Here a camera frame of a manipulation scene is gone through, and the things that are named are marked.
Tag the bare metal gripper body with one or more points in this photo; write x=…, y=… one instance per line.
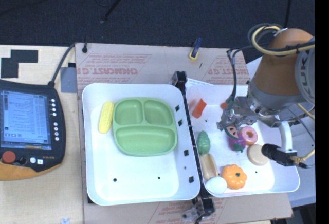
x=244, y=108

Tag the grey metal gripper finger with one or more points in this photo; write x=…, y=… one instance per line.
x=221, y=122
x=233, y=122

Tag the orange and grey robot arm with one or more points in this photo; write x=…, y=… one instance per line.
x=277, y=68

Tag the red watermelon slice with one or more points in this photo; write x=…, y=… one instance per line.
x=231, y=131

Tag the small red round toy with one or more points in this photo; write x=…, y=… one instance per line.
x=223, y=105

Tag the pink doughnut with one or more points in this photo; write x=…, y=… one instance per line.
x=248, y=135

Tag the purple grapes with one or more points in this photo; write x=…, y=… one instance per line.
x=237, y=144

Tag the orange red carton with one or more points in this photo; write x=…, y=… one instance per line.
x=198, y=110

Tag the green lettuce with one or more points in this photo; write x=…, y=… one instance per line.
x=203, y=143

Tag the thin black rod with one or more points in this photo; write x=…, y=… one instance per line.
x=191, y=130

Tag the beige round biscuit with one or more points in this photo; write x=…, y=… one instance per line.
x=255, y=156

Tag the tan hot dog bun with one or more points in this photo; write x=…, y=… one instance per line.
x=208, y=166

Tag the white printed paper sheet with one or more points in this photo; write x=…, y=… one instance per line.
x=199, y=82

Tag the orange pumpkin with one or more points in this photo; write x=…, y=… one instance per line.
x=234, y=177

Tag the white egg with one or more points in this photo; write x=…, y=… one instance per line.
x=216, y=185

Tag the white plastic tray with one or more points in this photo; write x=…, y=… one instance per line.
x=138, y=179
x=259, y=179

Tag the green divided plate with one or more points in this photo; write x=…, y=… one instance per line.
x=144, y=138

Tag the brown cardboard board red print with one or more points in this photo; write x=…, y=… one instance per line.
x=144, y=68

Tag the yellow corn cob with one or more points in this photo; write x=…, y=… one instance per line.
x=106, y=117

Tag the black cylinder on white bracket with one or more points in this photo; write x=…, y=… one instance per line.
x=276, y=153

